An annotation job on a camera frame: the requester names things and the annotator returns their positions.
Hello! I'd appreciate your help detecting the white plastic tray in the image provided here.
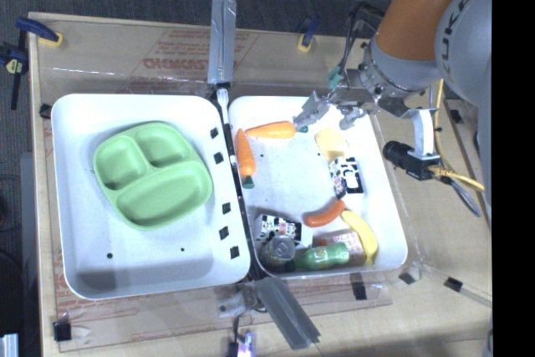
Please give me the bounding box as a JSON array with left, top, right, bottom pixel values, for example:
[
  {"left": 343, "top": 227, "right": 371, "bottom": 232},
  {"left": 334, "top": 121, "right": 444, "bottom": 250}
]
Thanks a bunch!
[
  {"left": 49, "top": 93, "right": 252, "bottom": 301},
  {"left": 227, "top": 94, "right": 409, "bottom": 280}
]

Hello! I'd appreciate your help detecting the green divided plate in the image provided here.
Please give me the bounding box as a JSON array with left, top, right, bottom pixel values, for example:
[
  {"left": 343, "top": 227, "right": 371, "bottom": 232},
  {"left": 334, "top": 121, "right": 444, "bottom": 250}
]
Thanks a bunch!
[{"left": 92, "top": 120, "right": 214, "bottom": 231}]

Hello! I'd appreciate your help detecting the white carton with coloured print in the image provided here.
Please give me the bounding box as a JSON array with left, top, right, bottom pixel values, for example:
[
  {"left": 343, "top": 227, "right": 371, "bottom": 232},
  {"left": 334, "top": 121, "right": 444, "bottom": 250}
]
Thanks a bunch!
[{"left": 253, "top": 213, "right": 313, "bottom": 247}]

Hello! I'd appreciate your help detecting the black cylinder on white bracket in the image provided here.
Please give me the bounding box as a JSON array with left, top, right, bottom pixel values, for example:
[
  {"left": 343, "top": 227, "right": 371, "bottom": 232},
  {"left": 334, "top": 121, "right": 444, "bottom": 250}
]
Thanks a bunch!
[{"left": 382, "top": 107, "right": 443, "bottom": 181}]

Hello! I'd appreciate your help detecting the black block with thin wires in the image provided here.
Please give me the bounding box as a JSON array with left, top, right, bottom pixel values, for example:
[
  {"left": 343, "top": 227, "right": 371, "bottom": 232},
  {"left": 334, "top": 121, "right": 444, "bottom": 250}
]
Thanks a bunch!
[{"left": 227, "top": 333, "right": 256, "bottom": 357}]

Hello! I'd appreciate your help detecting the green can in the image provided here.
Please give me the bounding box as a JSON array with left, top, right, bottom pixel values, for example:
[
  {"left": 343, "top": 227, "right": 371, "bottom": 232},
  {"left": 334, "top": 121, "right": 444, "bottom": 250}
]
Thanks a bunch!
[{"left": 259, "top": 235, "right": 297, "bottom": 268}]

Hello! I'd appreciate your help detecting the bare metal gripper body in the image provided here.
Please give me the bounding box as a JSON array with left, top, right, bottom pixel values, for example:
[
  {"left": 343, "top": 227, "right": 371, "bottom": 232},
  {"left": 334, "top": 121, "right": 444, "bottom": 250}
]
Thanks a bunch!
[{"left": 329, "top": 54, "right": 420, "bottom": 116}]

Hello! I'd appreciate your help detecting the orange carrot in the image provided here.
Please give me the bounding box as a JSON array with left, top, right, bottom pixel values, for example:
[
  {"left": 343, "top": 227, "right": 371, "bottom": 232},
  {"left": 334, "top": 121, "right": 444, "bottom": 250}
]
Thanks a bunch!
[
  {"left": 233, "top": 128, "right": 257, "bottom": 190},
  {"left": 244, "top": 120, "right": 309, "bottom": 140}
]

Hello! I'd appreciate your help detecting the orange sausage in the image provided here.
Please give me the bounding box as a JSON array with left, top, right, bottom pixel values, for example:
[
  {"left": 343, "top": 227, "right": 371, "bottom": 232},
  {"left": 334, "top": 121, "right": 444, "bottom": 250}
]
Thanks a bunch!
[{"left": 303, "top": 199, "right": 346, "bottom": 228}]

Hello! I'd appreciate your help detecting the yellow banana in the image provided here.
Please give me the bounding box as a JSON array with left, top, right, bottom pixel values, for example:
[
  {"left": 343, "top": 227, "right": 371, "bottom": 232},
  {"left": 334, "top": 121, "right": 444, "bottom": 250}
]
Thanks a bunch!
[{"left": 340, "top": 209, "right": 380, "bottom": 266}]

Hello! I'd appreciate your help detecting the black and white carton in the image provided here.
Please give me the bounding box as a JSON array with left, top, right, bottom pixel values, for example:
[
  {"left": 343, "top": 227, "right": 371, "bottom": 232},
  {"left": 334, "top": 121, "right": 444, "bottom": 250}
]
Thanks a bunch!
[{"left": 328, "top": 156, "right": 364, "bottom": 200}]

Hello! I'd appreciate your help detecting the pale yellow block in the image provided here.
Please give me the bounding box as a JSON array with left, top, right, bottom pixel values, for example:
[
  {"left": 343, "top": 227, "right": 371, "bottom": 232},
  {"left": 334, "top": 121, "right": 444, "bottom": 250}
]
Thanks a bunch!
[{"left": 313, "top": 127, "right": 350, "bottom": 163}]

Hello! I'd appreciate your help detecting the green bottle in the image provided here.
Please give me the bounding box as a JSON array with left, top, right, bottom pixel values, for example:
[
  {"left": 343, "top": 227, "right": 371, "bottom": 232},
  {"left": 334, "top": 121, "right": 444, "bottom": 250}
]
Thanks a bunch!
[{"left": 286, "top": 242, "right": 350, "bottom": 273}]

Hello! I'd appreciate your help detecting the brown cardboard board, red print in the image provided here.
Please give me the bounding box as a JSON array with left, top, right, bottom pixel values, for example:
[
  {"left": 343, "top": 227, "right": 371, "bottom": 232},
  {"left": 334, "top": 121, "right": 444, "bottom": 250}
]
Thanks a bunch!
[{"left": 35, "top": 18, "right": 423, "bottom": 353}]

